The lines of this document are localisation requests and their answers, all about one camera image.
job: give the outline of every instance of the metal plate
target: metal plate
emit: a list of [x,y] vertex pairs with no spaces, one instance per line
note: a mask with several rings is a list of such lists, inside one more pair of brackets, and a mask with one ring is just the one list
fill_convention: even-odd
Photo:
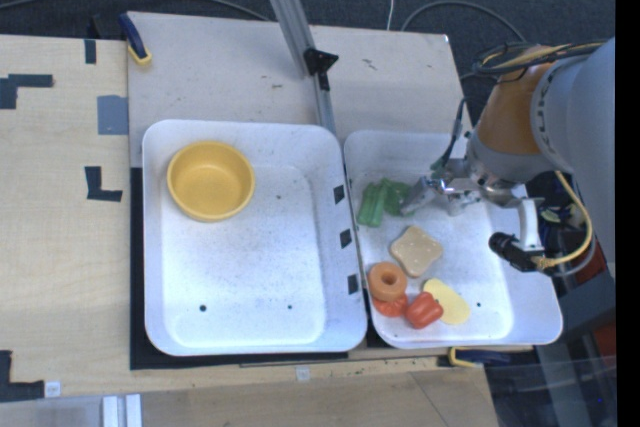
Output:
[[[345,162],[354,212],[358,212],[364,188],[371,182],[386,177],[413,185],[442,155],[449,139],[448,134],[351,134],[345,143]],[[464,146],[459,144],[453,156],[463,154]],[[438,321],[414,329],[403,317],[385,317],[372,308],[373,324],[387,343],[398,348],[529,345],[551,343],[560,335],[562,317],[551,280],[539,273],[520,273],[489,249],[489,237],[496,231],[519,235],[515,209],[501,209],[482,201],[451,216],[447,199],[439,196],[410,217],[385,214],[378,228],[358,226],[365,272],[380,261],[395,262],[389,246],[412,224],[438,240],[444,253],[424,275],[409,278],[409,300],[422,290],[427,279],[435,277],[458,292],[472,313],[460,325]]]
[[[184,215],[166,185],[171,157],[213,139],[251,162],[256,188],[234,217]],[[145,324],[177,356],[338,352],[366,329],[337,139],[311,125],[167,120],[143,140]]]

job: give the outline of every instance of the brown donut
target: brown donut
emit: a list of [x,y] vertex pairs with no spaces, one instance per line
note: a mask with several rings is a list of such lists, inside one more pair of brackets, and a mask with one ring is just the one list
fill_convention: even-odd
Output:
[[369,293],[380,301],[395,301],[407,289],[407,276],[391,262],[380,262],[371,267],[367,275]]

